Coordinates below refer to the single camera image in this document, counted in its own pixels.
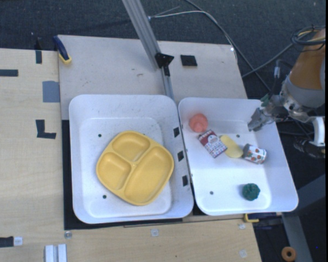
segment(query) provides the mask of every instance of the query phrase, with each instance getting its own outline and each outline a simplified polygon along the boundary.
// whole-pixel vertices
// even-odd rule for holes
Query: pink round object
[[[204,114],[196,114],[190,118],[189,126],[194,132],[204,132],[208,128],[208,120]]]

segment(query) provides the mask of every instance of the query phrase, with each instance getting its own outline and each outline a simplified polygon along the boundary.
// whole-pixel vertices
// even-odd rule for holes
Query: wooden table
[[[67,245],[69,262],[261,261],[252,224],[234,217],[71,230],[65,239],[61,108],[42,92],[43,82],[59,82],[57,52],[36,60],[34,50],[0,49],[0,69],[19,71],[0,76],[0,237],[23,238],[0,248],[0,261],[43,261],[44,246],[58,244]],[[56,138],[38,138],[36,120]]]

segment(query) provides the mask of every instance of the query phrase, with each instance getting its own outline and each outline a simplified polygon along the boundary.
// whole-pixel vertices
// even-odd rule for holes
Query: robotic hand
[[[325,158],[325,117],[310,116],[309,113],[325,103],[325,28],[319,30],[310,41],[293,41],[305,45],[290,74],[282,83],[278,95],[267,94],[261,98],[261,108],[257,108],[248,123],[249,131],[258,131],[264,125],[291,117],[302,123],[312,123],[314,139],[296,140],[294,146],[312,157]],[[275,79],[280,76],[277,63]]]

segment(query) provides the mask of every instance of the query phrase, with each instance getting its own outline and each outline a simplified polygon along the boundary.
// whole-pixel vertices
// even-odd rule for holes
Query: orange ring
[[[296,258],[296,251],[292,247],[284,247],[282,249],[282,258],[287,262],[293,262]]]

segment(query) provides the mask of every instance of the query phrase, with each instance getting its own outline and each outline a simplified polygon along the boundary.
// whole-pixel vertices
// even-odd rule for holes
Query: dark green toy
[[[260,193],[259,187],[254,183],[248,183],[243,186],[243,197],[246,198],[248,201],[255,200]]]

